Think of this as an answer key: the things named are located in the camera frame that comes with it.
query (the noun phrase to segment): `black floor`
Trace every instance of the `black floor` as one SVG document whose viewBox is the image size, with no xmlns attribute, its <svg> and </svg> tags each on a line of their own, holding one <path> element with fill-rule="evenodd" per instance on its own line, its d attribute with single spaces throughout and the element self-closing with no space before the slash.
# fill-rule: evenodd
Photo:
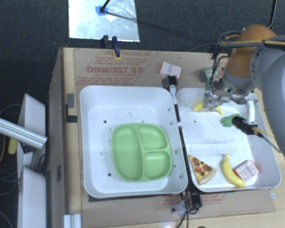
<svg viewBox="0 0 285 228">
<path fill-rule="evenodd" d="M 141 42 L 123 49 L 187 51 L 216 42 L 228 30 L 268 25 L 272 0 L 135 0 Z M 285 0 L 277 0 L 272 29 L 285 34 Z M 58 47 L 98 48 L 93 40 L 68 37 L 68 0 L 0 0 L 0 111 L 21 104 L 25 93 L 48 104 L 48 88 Z M 16 121 L 17 107 L 4 118 Z M 16 170 L 14 156 L 0 167 Z M 8 189 L 0 183 L 0 189 Z M 17 225 L 18 192 L 0 197 L 2 210 Z M 0 217 L 0 228 L 8 223 Z"/>
</svg>

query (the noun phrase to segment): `pepperoni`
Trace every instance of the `pepperoni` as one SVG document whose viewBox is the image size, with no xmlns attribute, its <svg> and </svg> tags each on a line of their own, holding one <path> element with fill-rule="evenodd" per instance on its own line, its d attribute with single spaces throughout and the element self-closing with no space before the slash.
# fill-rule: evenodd
<svg viewBox="0 0 285 228">
<path fill-rule="evenodd" d="M 207 169 L 208 169 L 208 165 L 204 164 L 204 165 L 203 165 L 203 170 L 204 170 L 204 171 L 207 171 Z"/>
<path fill-rule="evenodd" d="M 201 173 L 201 168 L 200 168 L 199 166 L 197 166 L 197 167 L 195 167 L 195 171 L 196 171 L 197 173 Z"/>
</svg>

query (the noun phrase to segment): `silver panel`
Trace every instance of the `silver panel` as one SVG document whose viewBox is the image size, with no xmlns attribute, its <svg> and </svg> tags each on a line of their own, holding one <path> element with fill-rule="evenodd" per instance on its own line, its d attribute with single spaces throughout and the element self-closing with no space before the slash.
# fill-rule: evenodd
<svg viewBox="0 0 285 228">
<path fill-rule="evenodd" d="M 70 38 L 109 39 L 117 36 L 120 41 L 139 42 L 134 0 L 111 0 L 108 13 L 99 14 L 106 0 L 69 0 Z"/>
</svg>

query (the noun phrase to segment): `green plate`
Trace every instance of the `green plate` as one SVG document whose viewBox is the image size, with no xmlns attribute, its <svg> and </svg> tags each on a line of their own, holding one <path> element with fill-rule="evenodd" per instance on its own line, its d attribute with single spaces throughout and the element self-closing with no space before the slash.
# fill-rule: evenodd
<svg viewBox="0 0 285 228">
<path fill-rule="evenodd" d="M 117 174 L 127 181 L 153 181 L 172 169 L 171 148 L 166 132 L 148 123 L 130 123 L 112 133 L 112 157 Z"/>
</svg>

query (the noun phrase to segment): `pizza slice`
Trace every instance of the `pizza slice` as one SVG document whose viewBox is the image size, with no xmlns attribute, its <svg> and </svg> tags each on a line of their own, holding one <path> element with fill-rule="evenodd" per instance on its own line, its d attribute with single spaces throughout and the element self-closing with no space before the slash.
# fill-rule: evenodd
<svg viewBox="0 0 285 228">
<path fill-rule="evenodd" d="M 207 181 L 214 177 L 217 169 L 207 165 L 205 162 L 200 161 L 198 158 L 189 155 L 189 160 L 192 165 L 193 172 L 196 177 L 196 181 L 199 185 L 205 184 Z"/>
</svg>

